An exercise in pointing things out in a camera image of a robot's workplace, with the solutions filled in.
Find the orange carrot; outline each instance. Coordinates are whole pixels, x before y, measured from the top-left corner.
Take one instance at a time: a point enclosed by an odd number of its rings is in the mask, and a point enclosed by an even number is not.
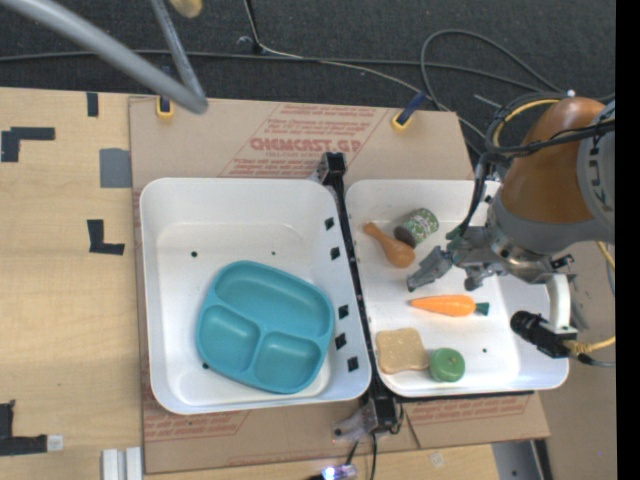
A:
[[[449,316],[467,316],[476,309],[488,309],[485,308],[484,304],[476,305],[468,295],[433,295],[410,300],[409,304],[414,308],[426,309],[427,311]]]

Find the cardboard box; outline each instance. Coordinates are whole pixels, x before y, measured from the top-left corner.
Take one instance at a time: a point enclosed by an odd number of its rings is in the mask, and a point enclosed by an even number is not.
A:
[[[454,114],[418,111],[402,133],[398,109],[213,100],[195,116],[155,114],[155,98],[130,100],[130,138],[145,470],[160,473],[346,456],[335,422],[359,401],[181,416],[153,398],[148,372],[139,197],[162,177],[313,177],[326,151],[345,155],[345,185],[362,179],[468,179],[472,173]],[[545,437],[536,394],[405,404],[397,435],[380,452]]]

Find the bread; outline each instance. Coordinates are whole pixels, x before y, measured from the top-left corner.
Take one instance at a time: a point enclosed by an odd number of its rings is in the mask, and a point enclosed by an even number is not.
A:
[[[376,334],[376,345],[378,366],[383,373],[426,370],[429,367],[429,354],[413,327],[380,331]]]

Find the teal plate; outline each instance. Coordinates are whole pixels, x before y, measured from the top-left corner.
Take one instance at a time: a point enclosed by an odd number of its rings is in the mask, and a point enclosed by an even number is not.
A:
[[[225,377],[292,394],[318,375],[333,324],[331,302],[314,285],[237,261],[220,270],[207,291],[196,346],[205,364]]]

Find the white tray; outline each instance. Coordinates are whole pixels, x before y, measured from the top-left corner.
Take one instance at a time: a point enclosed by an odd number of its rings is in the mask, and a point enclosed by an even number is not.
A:
[[[166,178],[145,187],[140,216],[151,387],[167,410],[331,402],[367,389],[371,365],[335,201],[325,187],[308,180]],[[334,248],[340,256],[332,259]],[[298,393],[269,393],[203,368],[195,345],[200,305],[215,274],[239,260],[298,276],[333,303],[325,361]],[[335,338],[342,334],[338,348]]]
[[[497,187],[490,183],[488,193]],[[393,375],[380,372],[382,381],[398,395],[429,397],[551,389],[562,384],[568,375],[567,359],[547,357],[516,336],[509,326],[511,315],[520,309],[548,317],[549,297],[544,286],[528,285],[513,276],[494,276],[469,293],[463,286],[464,270],[453,267],[436,282],[412,293],[407,290],[407,275],[418,269],[418,263],[434,246],[444,247],[445,234],[464,219],[472,188],[471,181],[367,180],[355,183],[347,192],[347,211],[374,350],[378,332],[414,327],[427,350],[454,348],[465,358],[466,373],[456,383],[435,382],[424,371]],[[410,267],[394,267],[362,226],[373,221],[393,236],[395,226],[421,207],[437,216],[440,228],[416,248],[416,260]],[[480,205],[472,225],[484,224],[486,208],[486,204]],[[468,293],[476,302],[489,302],[489,315],[452,318],[408,304],[411,298],[456,293]]]

